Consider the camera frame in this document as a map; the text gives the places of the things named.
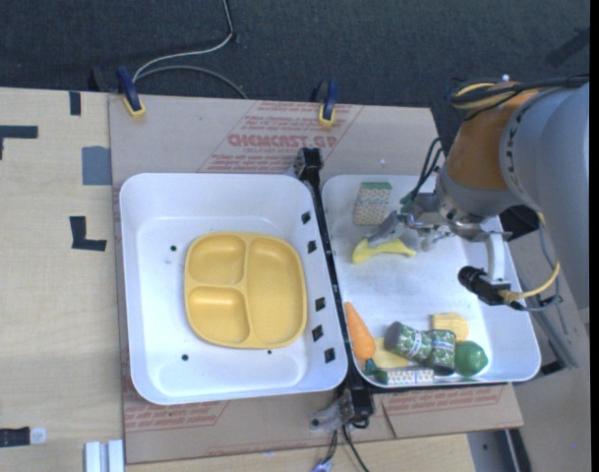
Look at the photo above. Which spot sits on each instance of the yellow divided plate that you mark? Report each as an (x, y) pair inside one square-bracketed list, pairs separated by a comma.
[(274, 293)]

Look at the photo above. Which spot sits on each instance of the white plastic tray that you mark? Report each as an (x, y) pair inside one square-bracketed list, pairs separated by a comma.
[(407, 288), (156, 312)]

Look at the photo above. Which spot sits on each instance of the brown cardboard board red print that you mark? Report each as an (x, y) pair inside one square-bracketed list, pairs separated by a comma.
[(191, 135)]

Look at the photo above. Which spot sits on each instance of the green patterned can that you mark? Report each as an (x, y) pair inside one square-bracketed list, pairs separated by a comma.
[(441, 349), (407, 342)]

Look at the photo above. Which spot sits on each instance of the yellow cheese slice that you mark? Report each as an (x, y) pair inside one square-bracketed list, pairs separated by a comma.
[(390, 359)]

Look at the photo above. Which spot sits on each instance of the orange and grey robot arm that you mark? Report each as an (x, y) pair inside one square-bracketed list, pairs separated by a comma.
[(545, 165)]

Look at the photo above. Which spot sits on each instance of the orange carrot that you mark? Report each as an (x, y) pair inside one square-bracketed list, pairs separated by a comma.
[(359, 332)]

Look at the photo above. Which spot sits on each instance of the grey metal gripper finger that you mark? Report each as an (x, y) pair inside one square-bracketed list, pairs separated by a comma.
[(433, 238), (388, 229)]

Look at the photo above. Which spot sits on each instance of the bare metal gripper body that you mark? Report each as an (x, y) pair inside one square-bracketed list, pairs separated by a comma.
[(446, 217)]

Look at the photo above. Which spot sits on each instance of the thin black and white rod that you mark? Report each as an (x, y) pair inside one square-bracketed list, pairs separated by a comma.
[(328, 258)]

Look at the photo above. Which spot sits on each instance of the black cylinder on white bracket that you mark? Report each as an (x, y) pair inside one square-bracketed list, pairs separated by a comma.
[(481, 283)]

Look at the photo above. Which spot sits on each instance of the yellow banana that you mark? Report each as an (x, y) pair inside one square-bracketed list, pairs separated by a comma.
[(377, 251)]

